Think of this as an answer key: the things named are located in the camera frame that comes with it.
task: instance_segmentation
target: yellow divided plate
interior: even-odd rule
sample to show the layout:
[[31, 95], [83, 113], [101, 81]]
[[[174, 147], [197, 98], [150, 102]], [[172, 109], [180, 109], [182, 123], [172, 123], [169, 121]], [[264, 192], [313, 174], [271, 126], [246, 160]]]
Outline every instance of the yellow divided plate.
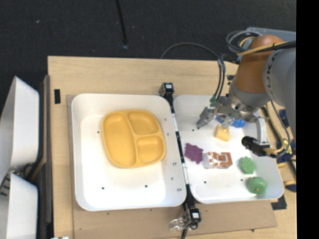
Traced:
[[158, 120], [144, 110], [123, 110], [107, 114], [102, 122], [104, 147], [118, 167], [154, 164], [165, 156], [165, 141]]

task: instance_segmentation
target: green ball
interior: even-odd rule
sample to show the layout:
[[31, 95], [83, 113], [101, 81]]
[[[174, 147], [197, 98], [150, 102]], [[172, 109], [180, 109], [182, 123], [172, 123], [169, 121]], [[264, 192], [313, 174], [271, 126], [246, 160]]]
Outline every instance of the green ball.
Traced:
[[249, 181], [248, 190], [251, 193], [262, 195], [266, 192], [267, 183], [261, 177], [253, 177]]

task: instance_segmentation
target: purple toy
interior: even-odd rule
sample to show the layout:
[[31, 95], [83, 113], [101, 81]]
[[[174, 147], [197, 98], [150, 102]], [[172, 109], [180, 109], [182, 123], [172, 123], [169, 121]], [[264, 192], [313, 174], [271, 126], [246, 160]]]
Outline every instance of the purple toy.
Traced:
[[203, 160], [203, 149], [198, 148], [196, 145], [186, 144], [184, 156], [189, 158], [191, 161], [195, 161], [199, 164]]

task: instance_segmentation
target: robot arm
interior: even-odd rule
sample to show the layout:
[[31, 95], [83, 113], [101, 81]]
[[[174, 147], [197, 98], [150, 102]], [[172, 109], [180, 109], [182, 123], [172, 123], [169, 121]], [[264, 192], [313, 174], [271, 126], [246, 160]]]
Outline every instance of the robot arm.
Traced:
[[[254, 38], [249, 49], [274, 47], [283, 41], [273, 35]], [[278, 50], [251, 52], [243, 55], [229, 92], [221, 96], [213, 109], [205, 108], [197, 128], [215, 116], [224, 119], [228, 127], [235, 119], [258, 122], [254, 112], [274, 101], [286, 108], [288, 121], [296, 140], [296, 44]]]

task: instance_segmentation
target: dark floor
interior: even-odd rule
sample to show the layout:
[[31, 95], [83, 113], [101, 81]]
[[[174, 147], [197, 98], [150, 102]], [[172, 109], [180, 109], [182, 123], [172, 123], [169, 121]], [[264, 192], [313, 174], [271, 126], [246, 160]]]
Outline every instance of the dark floor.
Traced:
[[[160, 58], [194, 42], [229, 53], [225, 37], [249, 26], [296, 31], [297, 0], [0, 0], [0, 111], [14, 75], [37, 88], [47, 56]], [[184, 46], [167, 58], [215, 59]]]

